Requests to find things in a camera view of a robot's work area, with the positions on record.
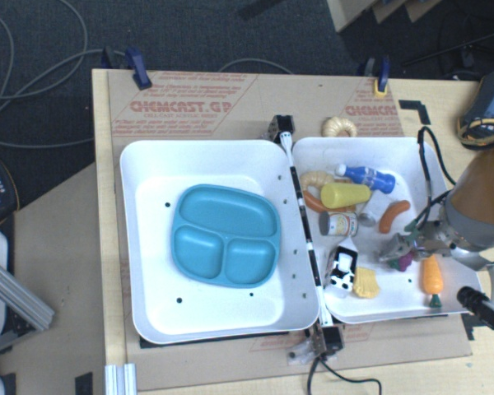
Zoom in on black cylinder on white bracket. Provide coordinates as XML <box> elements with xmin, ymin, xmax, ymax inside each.
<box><xmin>450</xmin><ymin>245</ymin><xmax>494</xmax><ymax>330</ymax></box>

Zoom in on yellow plastic cup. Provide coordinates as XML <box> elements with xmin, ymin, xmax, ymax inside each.
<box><xmin>319</xmin><ymin>182</ymin><xmax>373</xmax><ymax>211</ymax></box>

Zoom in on beige toy croissant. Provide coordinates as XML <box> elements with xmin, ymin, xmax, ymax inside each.
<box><xmin>321</xmin><ymin>116</ymin><xmax>359</xmax><ymax>138</ymax></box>
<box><xmin>299</xmin><ymin>170</ymin><xmax>337</xmax><ymax>192</ymax></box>

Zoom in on thin black and white rod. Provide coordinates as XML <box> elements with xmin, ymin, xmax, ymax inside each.
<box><xmin>279</xmin><ymin>131</ymin><xmax>334</xmax><ymax>327</ymax></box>

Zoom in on purple toy grapes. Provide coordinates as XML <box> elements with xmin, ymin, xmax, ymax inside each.
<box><xmin>388</xmin><ymin>251</ymin><xmax>415</xmax><ymax>272</ymax></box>

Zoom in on blue and white bottle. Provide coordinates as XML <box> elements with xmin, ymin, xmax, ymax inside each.
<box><xmin>333</xmin><ymin>163</ymin><xmax>397</xmax><ymax>195</ymax></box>

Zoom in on orange toy carrot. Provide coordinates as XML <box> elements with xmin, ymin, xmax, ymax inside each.
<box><xmin>420</xmin><ymin>254</ymin><xmax>445</xmax><ymax>309</ymax></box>

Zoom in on white plastic tray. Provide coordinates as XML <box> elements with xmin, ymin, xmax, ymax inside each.
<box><xmin>291</xmin><ymin>136</ymin><xmax>485</xmax><ymax>325</ymax></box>
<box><xmin>119</xmin><ymin>139</ymin><xmax>321</xmax><ymax>346</ymax></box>

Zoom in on small can yellow label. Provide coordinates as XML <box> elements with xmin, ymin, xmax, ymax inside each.
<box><xmin>318</xmin><ymin>211</ymin><xmax>360</xmax><ymax>238</ymax></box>

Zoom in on yellow ridged toy food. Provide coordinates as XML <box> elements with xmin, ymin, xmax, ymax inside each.
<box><xmin>352</xmin><ymin>266</ymin><xmax>381</xmax><ymax>300</ymax></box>

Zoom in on blue divided plate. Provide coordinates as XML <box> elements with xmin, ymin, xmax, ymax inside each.
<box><xmin>170</xmin><ymin>184</ymin><xmax>282</xmax><ymax>290</ymax></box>

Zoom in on small silver can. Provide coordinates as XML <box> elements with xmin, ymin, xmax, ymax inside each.
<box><xmin>358</xmin><ymin>202</ymin><xmax>382</xmax><ymax>227</ymax></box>

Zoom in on black and white milk carton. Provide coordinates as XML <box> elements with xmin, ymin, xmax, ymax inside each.
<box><xmin>324</xmin><ymin>246</ymin><xmax>360</xmax><ymax>294</ymax></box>

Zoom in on brown cardboard board red print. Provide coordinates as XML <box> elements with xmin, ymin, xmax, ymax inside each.
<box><xmin>106</xmin><ymin>70</ymin><xmax>474</xmax><ymax>393</ymax></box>

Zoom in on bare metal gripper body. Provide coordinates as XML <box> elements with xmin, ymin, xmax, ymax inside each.
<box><xmin>412</xmin><ymin>219</ymin><xmax>459</xmax><ymax>258</ymax></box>

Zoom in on orange toy sausage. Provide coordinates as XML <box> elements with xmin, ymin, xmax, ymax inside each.
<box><xmin>303</xmin><ymin>189</ymin><xmax>357</xmax><ymax>215</ymax></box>
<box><xmin>378</xmin><ymin>199</ymin><xmax>412</xmax><ymax>235</ymax></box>

